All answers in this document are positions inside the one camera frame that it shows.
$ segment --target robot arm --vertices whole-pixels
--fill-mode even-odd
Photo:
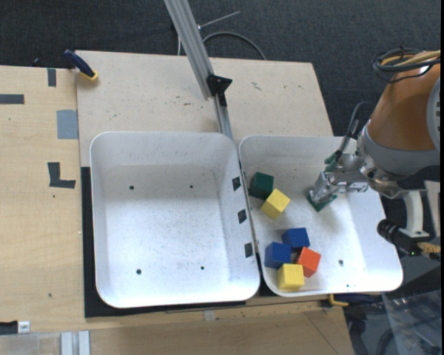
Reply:
[[[340,148],[326,159],[326,168],[309,191],[308,200],[320,211],[337,194],[364,192],[406,203],[405,226],[383,220],[378,232],[407,254],[424,252],[423,206],[420,193],[406,190],[398,181],[427,166],[440,165],[440,53],[394,50],[380,55],[374,69],[394,72],[367,124],[361,129],[354,154],[345,153],[355,137],[355,115]]]

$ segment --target cube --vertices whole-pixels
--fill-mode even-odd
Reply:
[[[250,180],[249,195],[266,200],[273,192],[273,183],[275,178],[271,175],[256,172]]]
[[[301,250],[310,247],[308,232],[306,228],[288,229],[281,236],[283,243],[291,246],[291,250]]]
[[[283,264],[277,271],[277,281],[281,291],[299,291],[304,285],[303,267],[299,264]]]
[[[265,267],[280,268],[291,262],[291,247],[284,243],[271,242],[265,248]]]
[[[275,188],[265,200],[260,210],[274,220],[284,212],[284,209],[286,209],[290,201],[291,199],[288,196]]]
[[[303,267],[304,276],[311,277],[317,271],[320,262],[320,254],[310,248],[303,247],[299,257],[296,259],[296,264]]]

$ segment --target metal rod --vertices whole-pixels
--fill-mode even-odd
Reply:
[[[175,29],[181,38],[181,43],[198,80],[202,94],[208,100],[212,95],[206,80],[214,71],[212,70],[206,48],[202,43],[201,34],[195,23],[189,2],[187,0],[164,0],[164,3],[171,16],[172,23],[175,25]]]

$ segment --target orange cube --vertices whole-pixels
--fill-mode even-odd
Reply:
[[[305,277],[311,277],[317,271],[319,266],[320,254],[310,248],[303,247],[299,257],[296,259],[296,264],[301,264]]]

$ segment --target gray tape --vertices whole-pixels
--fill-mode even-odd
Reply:
[[[77,112],[71,109],[57,111],[58,139],[78,139]]]
[[[47,86],[56,87],[56,70],[53,68],[47,69]]]

